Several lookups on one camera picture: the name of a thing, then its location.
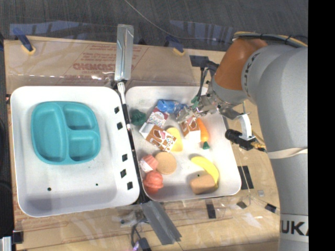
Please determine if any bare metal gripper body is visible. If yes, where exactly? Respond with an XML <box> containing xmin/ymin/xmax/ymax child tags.
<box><xmin>194</xmin><ymin>95</ymin><xmax>241</xmax><ymax>120</ymax></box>

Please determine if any small brown and white carton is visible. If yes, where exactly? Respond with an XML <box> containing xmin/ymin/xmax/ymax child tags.
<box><xmin>179</xmin><ymin>115</ymin><xmax>201</xmax><ymax>138</ymax></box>

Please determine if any blue packet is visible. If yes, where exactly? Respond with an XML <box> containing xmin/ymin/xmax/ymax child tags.
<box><xmin>157</xmin><ymin>99</ymin><xmax>188</xmax><ymax>115</ymax></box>

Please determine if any orange carrot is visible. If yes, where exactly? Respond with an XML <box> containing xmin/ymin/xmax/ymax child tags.
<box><xmin>196</xmin><ymin>117</ymin><xmax>211</xmax><ymax>150</ymax></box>

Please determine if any white carton with colourful print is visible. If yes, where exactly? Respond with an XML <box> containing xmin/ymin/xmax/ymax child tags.
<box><xmin>146</xmin><ymin>107</ymin><xmax>170</xmax><ymax>128</ymax></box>

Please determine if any large brown and white carton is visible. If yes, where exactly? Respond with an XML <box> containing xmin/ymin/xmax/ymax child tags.
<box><xmin>139</xmin><ymin>122</ymin><xmax>177</xmax><ymax>152</ymax></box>

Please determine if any green broccoli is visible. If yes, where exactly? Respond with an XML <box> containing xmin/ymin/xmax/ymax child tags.
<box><xmin>130</xmin><ymin>109</ymin><xmax>148</xmax><ymax>127</ymax></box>

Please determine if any tan round biscuit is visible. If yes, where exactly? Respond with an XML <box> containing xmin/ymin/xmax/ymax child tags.
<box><xmin>154</xmin><ymin>151</ymin><xmax>177</xmax><ymax>175</ymax></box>

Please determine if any yellow banana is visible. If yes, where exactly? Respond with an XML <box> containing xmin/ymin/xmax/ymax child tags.
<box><xmin>190</xmin><ymin>155</ymin><xmax>220</xmax><ymax>188</ymax></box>

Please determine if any pink cupcake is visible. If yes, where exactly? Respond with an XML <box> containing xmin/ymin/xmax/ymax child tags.
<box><xmin>139</xmin><ymin>154</ymin><xmax>159</xmax><ymax>173</ymax></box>

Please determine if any brown bread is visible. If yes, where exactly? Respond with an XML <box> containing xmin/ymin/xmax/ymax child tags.
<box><xmin>189</xmin><ymin>173</ymin><xmax>217</xmax><ymax>196</ymax></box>

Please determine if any orange ridged toy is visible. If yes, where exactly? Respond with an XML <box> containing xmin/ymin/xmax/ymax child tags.
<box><xmin>142</xmin><ymin>170</ymin><xmax>164</xmax><ymax>195</ymax></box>

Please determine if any white plastic tray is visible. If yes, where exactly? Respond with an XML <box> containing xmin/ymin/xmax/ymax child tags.
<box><xmin>125</xmin><ymin>85</ymin><xmax>242</xmax><ymax>203</ymax></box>
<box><xmin>9</xmin><ymin>85</ymin><xmax>141</xmax><ymax>218</ymax></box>

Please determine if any brown cardboard board red print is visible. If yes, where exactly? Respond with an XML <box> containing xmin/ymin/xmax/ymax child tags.
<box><xmin>3</xmin><ymin>35</ymin><xmax>281</xmax><ymax>251</ymax></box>

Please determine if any teal divided plate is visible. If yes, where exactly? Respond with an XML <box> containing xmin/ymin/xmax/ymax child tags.
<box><xmin>30</xmin><ymin>100</ymin><xmax>102</xmax><ymax>165</ymax></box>

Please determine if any black cylinder on white bracket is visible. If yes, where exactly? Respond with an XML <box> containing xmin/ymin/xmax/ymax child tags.
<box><xmin>225</xmin><ymin>112</ymin><xmax>259</xmax><ymax>152</ymax></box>

